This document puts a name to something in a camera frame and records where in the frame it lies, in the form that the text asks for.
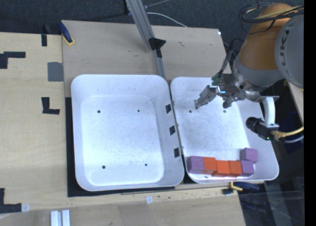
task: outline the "red block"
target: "red block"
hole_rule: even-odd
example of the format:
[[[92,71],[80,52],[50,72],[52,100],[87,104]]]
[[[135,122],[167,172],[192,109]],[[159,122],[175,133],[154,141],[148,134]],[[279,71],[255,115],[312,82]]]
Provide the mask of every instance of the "red block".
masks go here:
[[[202,174],[211,175],[215,171],[217,171],[215,157],[204,157],[204,171],[202,172]]]
[[[231,173],[229,174],[230,177],[238,177],[242,174],[241,162],[240,161],[228,161],[229,168]]]
[[[213,172],[212,176],[214,177],[225,177],[229,175],[229,163],[226,160],[216,160],[217,171]]]

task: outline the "block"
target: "block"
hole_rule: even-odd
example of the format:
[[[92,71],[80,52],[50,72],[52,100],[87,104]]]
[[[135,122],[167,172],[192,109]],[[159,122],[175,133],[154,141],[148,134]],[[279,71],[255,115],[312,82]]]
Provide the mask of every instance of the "block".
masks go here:
[[[254,163],[258,161],[257,150],[251,148],[244,148],[239,153],[240,160],[249,160]]]
[[[254,163],[249,160],[241,160],[242,176],[249,177],[255,173]]]
[[[226,160],[216,160],[216,166],[217,171],[212,173],[212,176],[214,177],[225,177],[231,173],[229,163]]]
[[[204,171],[202,173],[211,175],[215,171],[217,171],[216,158],[204,157]]]
[[[188,173],[200,174],[204,171],[204,159],[199,156],[191,156],[187,159]]]
[[[241,168],[241,162],[240,161],[228,161],[229,163],[229,169],[230,169],[230,177],[238,177],[242,175],[242,168]]]

